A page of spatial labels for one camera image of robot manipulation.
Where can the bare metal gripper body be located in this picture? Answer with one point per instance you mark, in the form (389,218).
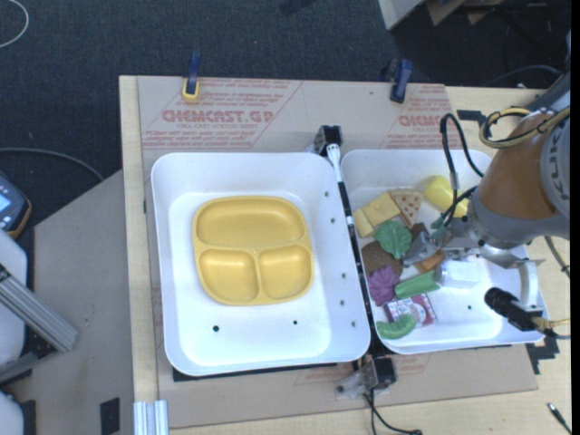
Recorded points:
(466,236)

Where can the pink and white carton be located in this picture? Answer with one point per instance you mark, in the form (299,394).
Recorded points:
(419,307)

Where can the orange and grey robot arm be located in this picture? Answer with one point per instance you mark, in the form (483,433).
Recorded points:
(516,184)

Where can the pizza slice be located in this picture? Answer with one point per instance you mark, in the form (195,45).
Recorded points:
(409,204)

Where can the green lettuce leaf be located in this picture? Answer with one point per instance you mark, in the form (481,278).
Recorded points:
(392,238)

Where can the orange-brown bread piece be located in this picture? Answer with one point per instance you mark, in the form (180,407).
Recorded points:
(431,262)

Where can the green cylinder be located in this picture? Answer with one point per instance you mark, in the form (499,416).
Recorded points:
(416,284)

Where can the green pea pod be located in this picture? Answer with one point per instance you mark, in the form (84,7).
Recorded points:
(395,327)

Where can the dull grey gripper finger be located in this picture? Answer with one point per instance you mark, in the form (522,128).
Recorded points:
(419,246)
(457,254)

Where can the brown cardboard board red print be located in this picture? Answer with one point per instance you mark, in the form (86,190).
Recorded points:
(281,111)

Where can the brown biscuit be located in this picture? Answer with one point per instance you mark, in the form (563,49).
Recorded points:
(374,256)

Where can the white plastic tray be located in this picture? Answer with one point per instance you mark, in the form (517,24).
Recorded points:
(457,315)
(272,342)

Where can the thin black and white rod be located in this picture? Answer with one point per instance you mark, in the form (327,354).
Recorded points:
(349,218)

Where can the yellow cube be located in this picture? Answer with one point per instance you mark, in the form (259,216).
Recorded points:
(362,224)

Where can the yellow lemon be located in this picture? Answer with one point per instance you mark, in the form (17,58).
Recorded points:
(437,190)

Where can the black cylinder on white bracket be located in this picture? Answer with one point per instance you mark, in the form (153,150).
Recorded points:
(503,302)

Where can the yellow divided plate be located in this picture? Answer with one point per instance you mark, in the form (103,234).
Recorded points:
(235,229)

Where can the clear plastic bottle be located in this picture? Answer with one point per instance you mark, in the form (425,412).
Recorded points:
(460,273)

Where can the yellow cheese wedge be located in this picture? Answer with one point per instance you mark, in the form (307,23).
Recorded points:
(382,209)

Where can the purple grapes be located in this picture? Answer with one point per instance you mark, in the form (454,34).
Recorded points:
(381,283)

